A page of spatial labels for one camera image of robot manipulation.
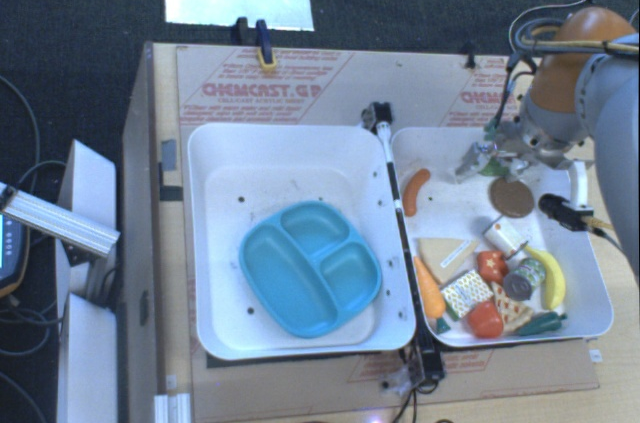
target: toy banana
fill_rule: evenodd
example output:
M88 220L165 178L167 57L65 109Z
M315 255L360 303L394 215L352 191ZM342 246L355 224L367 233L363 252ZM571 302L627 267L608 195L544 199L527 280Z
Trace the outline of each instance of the toy banana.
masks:
M525 250L544 265L546 272L544 305L546 309L555 309L564 300L567 285L560 265L550 253L534 249L527 245Z

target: brown cookie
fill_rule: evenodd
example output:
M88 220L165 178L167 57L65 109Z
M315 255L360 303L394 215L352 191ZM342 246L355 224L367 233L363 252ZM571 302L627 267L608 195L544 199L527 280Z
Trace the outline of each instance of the brown cookie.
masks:
M533 194L527 185L505 178L498 178L491 183L489 198L496 210L511 218L526 217L535 206Z

